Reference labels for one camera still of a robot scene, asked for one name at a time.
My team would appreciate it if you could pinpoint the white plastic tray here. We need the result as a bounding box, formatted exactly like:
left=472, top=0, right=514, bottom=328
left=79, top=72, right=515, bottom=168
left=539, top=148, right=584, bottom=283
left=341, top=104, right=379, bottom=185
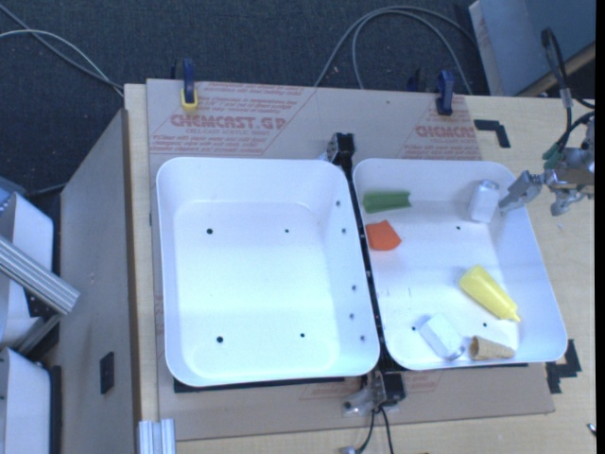
left=155, top=155, right=382, bottom=388
left=352, top=157, right=569, bottom=372

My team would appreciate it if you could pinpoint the orange toy food piece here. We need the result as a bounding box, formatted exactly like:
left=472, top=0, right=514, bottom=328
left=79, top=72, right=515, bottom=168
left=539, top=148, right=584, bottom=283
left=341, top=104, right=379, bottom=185
left=364, top=220, right=404, bottom=252

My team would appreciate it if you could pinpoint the thin black rod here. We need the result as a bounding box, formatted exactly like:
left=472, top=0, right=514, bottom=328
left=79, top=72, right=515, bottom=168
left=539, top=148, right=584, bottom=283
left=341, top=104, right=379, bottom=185
left=345, top=158, right=391, bottom=374

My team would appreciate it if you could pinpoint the brown cardboard board red print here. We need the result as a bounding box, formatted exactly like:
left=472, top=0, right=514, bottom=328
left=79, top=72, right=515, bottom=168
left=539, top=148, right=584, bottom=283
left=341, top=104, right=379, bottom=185
left=146, top=79, right=557, bottom=430

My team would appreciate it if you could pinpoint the yellow squeeze bottle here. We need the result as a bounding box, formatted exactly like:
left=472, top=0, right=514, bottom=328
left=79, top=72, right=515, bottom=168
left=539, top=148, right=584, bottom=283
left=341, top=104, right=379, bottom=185
left=458, top=264, right=522, bottom=323

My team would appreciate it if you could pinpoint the white and silver carton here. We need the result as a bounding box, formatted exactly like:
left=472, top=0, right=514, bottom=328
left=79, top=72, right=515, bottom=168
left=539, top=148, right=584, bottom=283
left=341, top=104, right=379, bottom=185
left=415, top=313, right=467, bottom=361

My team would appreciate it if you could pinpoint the green toy vegetable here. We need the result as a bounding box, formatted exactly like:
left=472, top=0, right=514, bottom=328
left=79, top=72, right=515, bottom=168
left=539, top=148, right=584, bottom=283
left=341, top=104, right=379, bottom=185
left=362, top=189, right=413, bottom=215

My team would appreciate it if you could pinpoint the tan ice cream cone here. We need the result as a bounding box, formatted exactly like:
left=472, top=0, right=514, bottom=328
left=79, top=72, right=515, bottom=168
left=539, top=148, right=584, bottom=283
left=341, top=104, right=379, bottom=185
left=468, top=335, right=516, bottom=362

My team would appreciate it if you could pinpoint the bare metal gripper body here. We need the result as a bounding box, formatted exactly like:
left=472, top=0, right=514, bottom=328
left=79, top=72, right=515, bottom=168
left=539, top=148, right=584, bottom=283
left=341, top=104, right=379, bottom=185
left=543, top=130, right=596, bottom=190

